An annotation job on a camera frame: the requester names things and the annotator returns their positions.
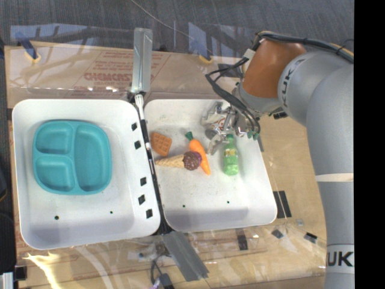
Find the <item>toy carrot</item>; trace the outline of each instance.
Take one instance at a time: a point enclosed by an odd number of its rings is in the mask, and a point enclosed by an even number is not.
[[[193,152],[198,152],[202,156],[202,162],[200,163],[200,167],[202,167],[203,171],[208,175],[211,174],[209,161],[207,160],[206,152],[202,144],[199,140],[193,137],[192,132],[186,133],[186,138],[190,141],[188,147]]]

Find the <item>green bottle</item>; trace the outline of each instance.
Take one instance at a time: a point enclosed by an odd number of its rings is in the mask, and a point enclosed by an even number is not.
[[[234,136],[227,135],[228,144],[223,149],[223,171],[228,176],[236,175],[239,171],[238,167],[238,151],[234,145]]]

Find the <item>ice cream cone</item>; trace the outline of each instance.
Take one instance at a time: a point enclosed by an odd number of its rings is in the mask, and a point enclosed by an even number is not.
[[[185,164],[183,158],[184,154],[180,154],[174,157],[162,158],[161,160],[155,161],[155,164],[159,166],[184,168]]]

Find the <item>blue plastic tray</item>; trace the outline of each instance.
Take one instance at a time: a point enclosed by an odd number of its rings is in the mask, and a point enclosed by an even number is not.
[[[111,148],[97,125],[51,120],[35,132],[32,161],[35,179],[57,194],[95,194],[112,175]]]

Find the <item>drain hole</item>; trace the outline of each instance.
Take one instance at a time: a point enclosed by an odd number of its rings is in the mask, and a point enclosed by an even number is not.
[[[146,201],[146,198],[144,197],[144,195],[142,195],[142,196],[140,196],[140,197],[138,198],[138,201],[139,201],[139,205],[141,205],[143,202]]]
[[[137,149],[139,149],[140,147],[141,147],[141,145],[140,145],[140,141],[138,140],[138,141],[135,141],[135,149],[137,150]]]
[[[152,217],[152,209],[149,209],[146,211],[146,217],[149,219],[150,217]]]

